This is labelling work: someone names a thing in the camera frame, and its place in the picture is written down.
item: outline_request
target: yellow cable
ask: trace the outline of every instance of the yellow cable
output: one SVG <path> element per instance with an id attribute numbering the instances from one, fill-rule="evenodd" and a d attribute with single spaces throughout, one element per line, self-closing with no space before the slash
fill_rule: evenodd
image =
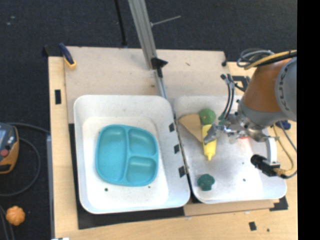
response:
<path id="1" fill-rule="evenodd" d="M 255 66 L 257 66 L 257 65 L 259 65 L 261 63 L 265 63 L 265 62 L 267 62 L 269 60 L 276 59 L 278 57 L 282 57 L 282 56 L 285 56 L 285 55 L 289 55 L 290 53 L 294 53 L 296 51 L 297 50 L 289 50 L 289 51 L 283 51 L 283 52 L 279 52 L 279 53 L 276 53 L 276 54 L 272 54 L 270 56 L 267 56 L 267 57 L 264 57 L 262 59 L 259 59 L 259 60 L 255 61 L 254 63 L 251 63 L 250 65 L 246 66 L 244 68 L 244 70 L 251 69 L 251 68 L 253 68 L 253 67 L 255 67 Z"/>
<path id="2" fill-rule="evenodd" d="M 274 131 L 274 134 L 278 137 L 279 135 L 277 134 L 277 131 L 276 131 L 276 126 L 274 125 L 273 126 L 273 131 Z M 284 169 L 280 169 L 280 168 L 275 168 L 273 169 L 279 176 L 282 175 L 282 174 L 287 174 L 287 173 L 290 173 L 294 167 L 295 167 L 295 162 L 293 160 L 293 158 L 289 155 L 288 151 L 285 149 L 284 145 L 282 144 L 280 138 L 279 138 L 279 144 L 281 145 L 281 147 L 283 148 L 283 151 L 285 152 L 285 154 L 287 155 L 287 157 L 289 158 L 290 162 L 291 162 L 291 168 L 288 169 L 288 170 L 284 170 Z"/>

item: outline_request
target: yellow bottle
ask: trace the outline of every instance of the yellow bottle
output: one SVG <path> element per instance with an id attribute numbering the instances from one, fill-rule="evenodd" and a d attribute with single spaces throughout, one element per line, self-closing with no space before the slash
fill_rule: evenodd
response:
<path id="1" fill-rule="evenodd" d="M 209 161 L 216 154 L 216 147 L 217 147 L 217 139 L 207 143 L 206 145 L 203 141 L 203 139 L 207 136 L 207 132 L 210 129 L 210 127 L 211 127 L 211 124 L 206 124 L 206 125 L 202 126 L 203 151 L 204 151 L 204 155 L 208 157 Z"/>

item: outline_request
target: wooden table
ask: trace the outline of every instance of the wooden table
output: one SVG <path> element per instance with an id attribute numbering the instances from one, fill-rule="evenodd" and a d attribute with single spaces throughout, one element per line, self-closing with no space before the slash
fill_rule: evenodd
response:
<path id="1" fill-rule="evenodd" d="M 124 49 L 117 51 L 114 48 L 97 48 L 103 49 L 105 56 L 115 56 L 115 54 L 124 53 L 131 54 L 128 61 L 123 59 L 117 60 L 119 67 L 124 63 L 130 63 L 133 67 L 143 66 L 144 58 L 142 51 L 139 49 Z M 77 55 L 77 49 L 70 47 L 71 54 Z M 84 60 L 90 60 L 95 55 L 94 48 L 90 49 L 91 57 L 80 58 L 75 56 L 77 63 L 83 63 Z M 160 59 L 169 61 L 169 64 L 163 69 L 164 82 L 167 86 L 168 96 L 174 98 L 175 88 L 177 95 L 181 95 L 188 88 L 194 90 L 195 94 L 208 95 L 211 89 L 204 86 L 205 77 L 203 71 L 210 71 L 208 65 L 212 67 L 221 67 L 224 60 L 223 52 L 215 51 L 175 51 L 175 50 L 159 50 Z M 251 76 L 254 69 L 244 71 L 237 68 L 234 62 L 229 62 L 225 72 L 230 72 L 233 76 Z M 212 210 L 203 210 L 203 205 L 192 206 L 189 214 L 186 212 L 184 217 L 174 217 L 168 219 L 157 219 L 149 221 L 138 221 L 130 223 L 121 223 L 108 226 L 99 226 L 95 228 L 79 229 L 76 208 L 76 192 L 74 185 L 73 167 L 71 159 L 70 135 L 68 124 L 68 101 L 66 95 L 66 75 L 67 68 L 62 57 L 50 56 L 48 58 L 49 70 L 49 95 L 50 95 L 50 122 L 51 122 L 51 138 L 52 138 L 52 191 L 53 191 L 53 207 L 52 207 L 52 238 L 70 238 L 71 240 L 87 240 L 87 239 L 215 239 L 215 240 L 293 240 L 298 239 L 298 193 L 297 193 L 297 176 L 287 180 L 287 193 L 285 199 L 288 203 L 288 209 L 270 211 L 267 204 L 263 206 L 267 208 L 260 209 L 261 203 L 243 202 L 236 204 L 216 205 Z M 179 84 L 174 77 L 182 75 L 183 84 Z M 130 88 L 134 85 L 134 81 L 126 79 L 124 83 L 130 83 Z M 56 100 L 57 90 L 61 94 L 61 100 Z M 219 87 L 218 92 L 226 93 L 226 87 Z M 287 131 L 293 143 L 297 143 L 297 124 L 291 123 L 291 129 Z M 293 159 L 297 160 L 297 154 L 286 140 L 281 130 L 278 130 L 280 138 L 285 144 L 285 148 L 293 155 Z M 290 163 L 285 156 L 281 146 L 277 144 L 278 160 L 281 167 L 288 168 Z M 279 200 L 267 200 L 268 204 L 277 206 Z"/>

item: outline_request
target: blue plate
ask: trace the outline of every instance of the blue plate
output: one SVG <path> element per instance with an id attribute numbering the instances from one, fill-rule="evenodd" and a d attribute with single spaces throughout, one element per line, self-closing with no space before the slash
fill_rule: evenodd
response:
<path id="1" fill-rule="evenodd" d="M 158 164 L 157 141 L 147 130 L 112 124 L 100 131 L 95 168 L 104 181 L 131 187 L 145 186 L 157 176 Z"/>

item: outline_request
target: black pole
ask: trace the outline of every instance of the black pole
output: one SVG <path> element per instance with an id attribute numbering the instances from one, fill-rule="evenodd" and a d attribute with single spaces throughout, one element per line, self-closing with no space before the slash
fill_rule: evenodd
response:
<path id="1" fill-rule="evenodd" d="M 118 0 L 114 0 L 114 4 L 115 4 L 115 9 L 116 9 L 116 14 L 117 14 L 118 20 L 119 20 L 119 26 L 120 26 L 121 36 L 122 36 L 122 46 L 128 47 L 128 42 L 127 42 L 127 38 L 126 38 L 126 34 L 125 34 L 124 24 L 123 24 L 122 18 L 121 18 Z"/>

